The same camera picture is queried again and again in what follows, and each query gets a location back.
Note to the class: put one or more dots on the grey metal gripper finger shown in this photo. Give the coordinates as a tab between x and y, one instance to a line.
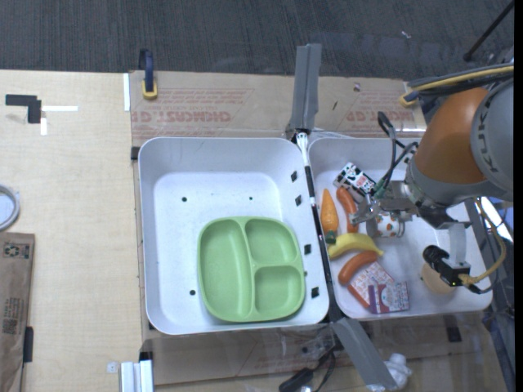
372	228
363	214

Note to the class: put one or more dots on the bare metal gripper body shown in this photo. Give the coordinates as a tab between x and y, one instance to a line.
398	200

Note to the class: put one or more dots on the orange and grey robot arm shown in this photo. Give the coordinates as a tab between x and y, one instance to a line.
449	145

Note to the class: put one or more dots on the white can with orange print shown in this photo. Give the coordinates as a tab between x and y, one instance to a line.
388	226

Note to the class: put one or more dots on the orange sausage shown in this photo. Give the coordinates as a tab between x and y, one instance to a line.
347	204
356	264

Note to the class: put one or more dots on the yellow banana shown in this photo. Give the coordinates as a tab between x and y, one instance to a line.
354	243

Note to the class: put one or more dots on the orange carrot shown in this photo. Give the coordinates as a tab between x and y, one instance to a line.
329	215

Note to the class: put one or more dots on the black and white carton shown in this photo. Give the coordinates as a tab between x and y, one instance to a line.
352	178

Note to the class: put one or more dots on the white plastic tray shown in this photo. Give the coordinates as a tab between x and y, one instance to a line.
180	235
408	255

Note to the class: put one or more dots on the red and white packet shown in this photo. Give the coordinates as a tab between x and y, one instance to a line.
371	279

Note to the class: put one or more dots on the purple and pink carton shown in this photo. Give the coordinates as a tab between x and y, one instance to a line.
393	298

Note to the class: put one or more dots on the tan round biscuit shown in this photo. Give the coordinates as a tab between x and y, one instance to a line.
433	282

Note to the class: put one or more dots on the green divided plate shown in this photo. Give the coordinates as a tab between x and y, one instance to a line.
245	272

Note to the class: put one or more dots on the crumpled white tissue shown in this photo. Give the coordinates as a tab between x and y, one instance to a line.
398	369

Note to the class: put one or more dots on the brown cardboard board red print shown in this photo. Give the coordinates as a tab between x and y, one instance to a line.
229	108

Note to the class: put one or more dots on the brown paper bag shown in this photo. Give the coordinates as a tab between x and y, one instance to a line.
14	300

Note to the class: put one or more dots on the black cylinder on white bracket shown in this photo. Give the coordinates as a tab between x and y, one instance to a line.
443	264

